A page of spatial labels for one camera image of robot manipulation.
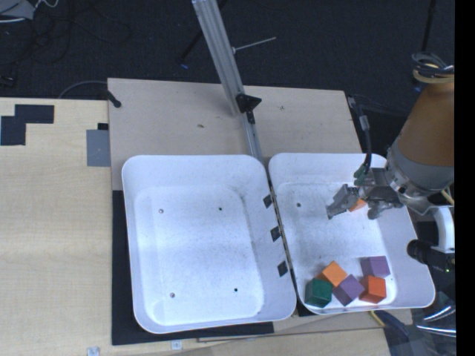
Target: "empty white tray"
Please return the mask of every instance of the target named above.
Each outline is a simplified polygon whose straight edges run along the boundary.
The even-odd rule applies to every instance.
[[[268,206],[266,171],[245,156],[134,156],[122,168],[132,296],[152,333],[282,320],[296,296]]]
[[[326,206],[344,183],[353,185],[363,160],[364,154],[278,154],[269,163],[298,297],[316,314],[420,308],[435,297],[428,267],[407,255],[416,232],[406,207],[384,211],[377,220],[367,218],[367,208],[328,219]],[[373,155],[373,167],[384,164]],[[360,279],[361,259],[379,255],[387,257],[391,271],[387,297],[379,304],[356,299],[344,307],[335,297],[324,308],[305,304],[305,285],[333,260]]]

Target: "dark floor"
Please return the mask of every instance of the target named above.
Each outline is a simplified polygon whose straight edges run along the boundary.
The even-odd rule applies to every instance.
[[[221,12],[233,47],[276,37],[236,53],[245,85],[354,95],[383,156],[419,95],[411,55],[454,63],[455,0],[228,0]],[[200,31],[191,0],[59,0],[33,20],[8,19],[0,15],[0,96],[102,99],[98,82],[109,77],[220,83],[203,38],[177,61]],[[454,298],[455,277],[434,277]]]

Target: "orange cube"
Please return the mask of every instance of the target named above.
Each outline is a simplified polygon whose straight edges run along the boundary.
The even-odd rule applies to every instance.
[[[321,271],[317,276],[319,280],[328,281],[335,288],[347,277],[347,273],[343,270],[336,261],[332,261],[328,266]]]
[[[359,296],[360,300],[379,303],[386,297],[386,280],[384,278],[367,275],[360,283],[364,287],[364,291]]]

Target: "purple cube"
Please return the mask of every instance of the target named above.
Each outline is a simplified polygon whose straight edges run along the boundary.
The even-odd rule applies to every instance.
[[[341,302],[343,306],[353,302],[354,299],[364,291],[364,287],[352,275],[349,274],[341,283],[333,289],[333,295]]]
[[[361,261],[361,269],[364,276],[385,278],[391,274],[386,256],[373,256],[363,259]]]

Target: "green cube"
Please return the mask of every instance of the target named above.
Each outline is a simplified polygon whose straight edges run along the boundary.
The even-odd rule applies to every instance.
[[[305,286],[305,303],[325,307],[332,300],[333,285],[330,282],[313,278]]]

